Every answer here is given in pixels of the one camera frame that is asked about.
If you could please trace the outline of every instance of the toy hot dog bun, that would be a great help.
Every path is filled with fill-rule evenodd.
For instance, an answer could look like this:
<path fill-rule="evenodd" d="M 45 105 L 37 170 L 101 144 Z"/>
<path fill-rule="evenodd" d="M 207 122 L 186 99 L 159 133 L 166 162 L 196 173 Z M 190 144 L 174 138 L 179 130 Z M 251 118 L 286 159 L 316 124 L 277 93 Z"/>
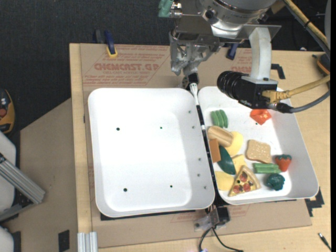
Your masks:
<path fill-rule="evenodd" d="M 217 139 L 218 143 L 223 147 L 231 146 L 233 134 L 219 126 L 211 126 L 208 129 L 209 140 Z"/>

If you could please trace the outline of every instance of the toy bread slice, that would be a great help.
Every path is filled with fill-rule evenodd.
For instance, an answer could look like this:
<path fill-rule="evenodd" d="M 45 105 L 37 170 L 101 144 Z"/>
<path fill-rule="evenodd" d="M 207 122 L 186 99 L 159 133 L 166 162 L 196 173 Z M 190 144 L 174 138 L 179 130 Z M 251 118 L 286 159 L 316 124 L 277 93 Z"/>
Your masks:
<path fill-rule="evenodd" d="M 247 143 L 246 158 L 262 163 L 271 163 L 271 147 L 267 143 L 249 140 Z"/>
<path fill-rule="evenodd" d="M 228 194 L 229 197 L 255 191 L 261 188 L 259 180 L 256 178 L 253 171 L 246 167 L 242 166 L 240 172 L 237 174 L 235 182 Z"/>
<path fill-rule="evenodd" d="M 218 127 L 218 126 L 211 126 L 208 129 L 208 138 L 211 139 L 217 139 L 218 143 L 223 147 L 228 147 L 232 144 L 233 141 L 233 135 L 229 131 Z"/>

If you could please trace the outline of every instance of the toy carrot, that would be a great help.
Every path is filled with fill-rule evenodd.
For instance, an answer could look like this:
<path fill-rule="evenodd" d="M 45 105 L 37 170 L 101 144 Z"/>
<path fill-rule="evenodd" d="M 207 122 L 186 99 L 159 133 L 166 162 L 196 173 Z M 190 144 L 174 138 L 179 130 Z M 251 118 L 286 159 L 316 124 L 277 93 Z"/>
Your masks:
<path fill-rule="evenodd" d="M 292 161 L 291 155 L 283 154 L 283 155 L 278 155 L 275 157 L 275 162 L 276 164 L 279 165 L 279 169 L 282 172 L 287 171 L 291 161 Z"/>

